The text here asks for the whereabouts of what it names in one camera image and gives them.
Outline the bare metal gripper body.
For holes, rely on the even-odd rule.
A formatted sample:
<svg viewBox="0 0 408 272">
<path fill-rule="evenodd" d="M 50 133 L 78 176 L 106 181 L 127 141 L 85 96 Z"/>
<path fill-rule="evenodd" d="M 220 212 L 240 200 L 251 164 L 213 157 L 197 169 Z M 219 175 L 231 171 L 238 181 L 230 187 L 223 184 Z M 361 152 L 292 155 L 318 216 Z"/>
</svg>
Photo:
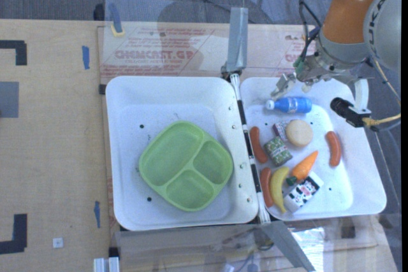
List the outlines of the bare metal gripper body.
<svg viewBox="0 0 408 272">
<path fill-rule="evenodd" d="M 295 62 L 295 73 L 303 83 L 317 83 L 321 80 L 336 79 L 342 83 L 353 83 L 358 77 L 355 72 L 357 64 L 350 64 L 327 56 L 324 53 L 299 58 Z"/>
</svg>

